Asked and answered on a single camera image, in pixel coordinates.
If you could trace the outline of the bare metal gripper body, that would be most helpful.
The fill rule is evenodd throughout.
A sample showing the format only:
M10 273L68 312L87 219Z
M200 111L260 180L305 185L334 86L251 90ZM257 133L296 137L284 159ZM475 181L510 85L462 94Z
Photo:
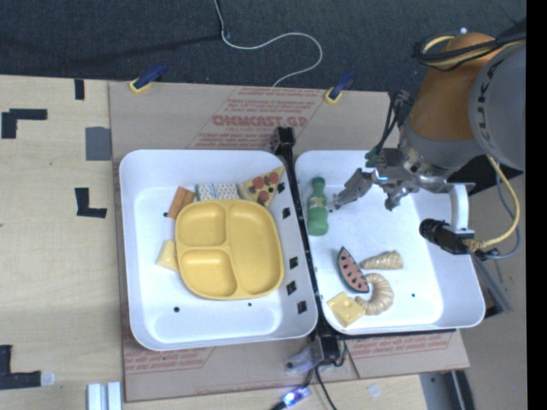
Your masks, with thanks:
M373 181L386 192L415 192L418 189L432 193L447 190L448 171L424 161L414 149L388 149L380 151Z

